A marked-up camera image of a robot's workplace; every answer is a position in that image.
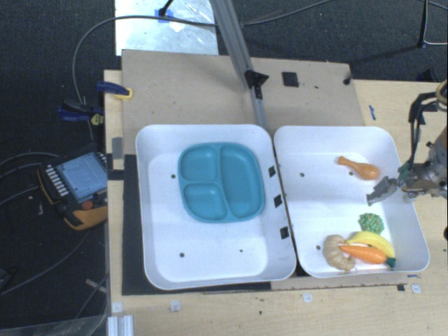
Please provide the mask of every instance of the green broccoli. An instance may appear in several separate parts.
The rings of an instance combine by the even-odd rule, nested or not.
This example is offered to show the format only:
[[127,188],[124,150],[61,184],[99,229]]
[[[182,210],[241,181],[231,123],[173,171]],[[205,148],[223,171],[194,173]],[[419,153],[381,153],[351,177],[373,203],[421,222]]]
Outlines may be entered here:
[[373,213],[361,214],[359,218],[361,229],[368,232],[374,232],[378,235],[384,230],[383,220]]

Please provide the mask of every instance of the wooden table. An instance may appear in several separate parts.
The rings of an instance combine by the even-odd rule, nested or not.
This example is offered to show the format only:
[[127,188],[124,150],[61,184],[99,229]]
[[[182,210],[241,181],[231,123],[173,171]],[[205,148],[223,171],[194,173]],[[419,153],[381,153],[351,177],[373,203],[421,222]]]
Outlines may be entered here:
[[[120,71],[106,71],[105,79],[121,82]],[[410,155],[407,114],[421,92],[434,83],[353,80],[366,125],[388,131],[401,161]],[[376,120],[370,108],[374,108]],[[105,96],[107,152],[112,138],[123,135],[123,102]],[[434,141],[446,124],[443,113],[427,113],[416,161],[426,159],[427,141]],[[114,160],[116,169],[123,168]],[[415,208],[430,249],[430,265],[412,278],[404,291],[396,286],[285,290],[250,293],[182,293],[121,295],[123,182],[108,182],[111,301],[121,302],[122,314],[133,315],[135,335],[443,335],[448,329],[447,201],[420,197]],[[411,285],[418,284],[420,293]],[[311,293],[312,302],[304,302]],[[172,300],[181,311],[172,312]]]

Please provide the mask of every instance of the white tray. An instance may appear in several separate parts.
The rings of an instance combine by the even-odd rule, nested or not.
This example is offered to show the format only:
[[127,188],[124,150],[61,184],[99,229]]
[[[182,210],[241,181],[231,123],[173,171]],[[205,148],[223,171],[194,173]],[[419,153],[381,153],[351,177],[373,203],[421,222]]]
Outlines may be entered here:
[[[251,220],[203,223],[183,207],[178,160],[195,144],[242,144],[257,157],[265,207]],[[268,133],[255,125],[151,125],[136,138],[146,276],[165,290],[288,278],[296,257]]]
[[[417,272],[429,263],[429,251],[414,205],[397,192],[383,202],[368,206],[365,195],[385,176],[395,177],[400,166],[392,137],[377,127],[280,128],[274,136],[283,189],[293,227],[298,258],[303,269],[314,277],[338,277],[382,272]],[[343,155],[356,162],[376,165],[376,181],[350,175],[348,167],[337,164]],[[328,265],[323,242],[328,235],[348,239],[360,231],[359,215],[382,217],[388,239],[396,253],[396,267],[357,261],[349,273]]]

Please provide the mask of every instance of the blue divided plate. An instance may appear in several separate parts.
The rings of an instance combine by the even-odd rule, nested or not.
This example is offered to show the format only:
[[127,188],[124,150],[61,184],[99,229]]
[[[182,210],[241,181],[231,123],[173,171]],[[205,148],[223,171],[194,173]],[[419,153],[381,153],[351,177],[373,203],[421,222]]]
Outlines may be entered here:
[[204,143],[184,150],[178,179],[187,212],[207,223],[247,221],[265,205],[255,155],[236,143]]

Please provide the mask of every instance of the toy carrot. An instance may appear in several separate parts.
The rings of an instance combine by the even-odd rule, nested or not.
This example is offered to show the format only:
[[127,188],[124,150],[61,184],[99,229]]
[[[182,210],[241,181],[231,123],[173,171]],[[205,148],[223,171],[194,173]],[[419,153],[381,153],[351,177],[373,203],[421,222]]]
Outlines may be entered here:
[[372,246],[359,246],[359,245],[339,245],[339,249],[343,252],[354,256],[372,264],[386,263],[390,267],[395,266],[395,258],[388,258],[386,254]]

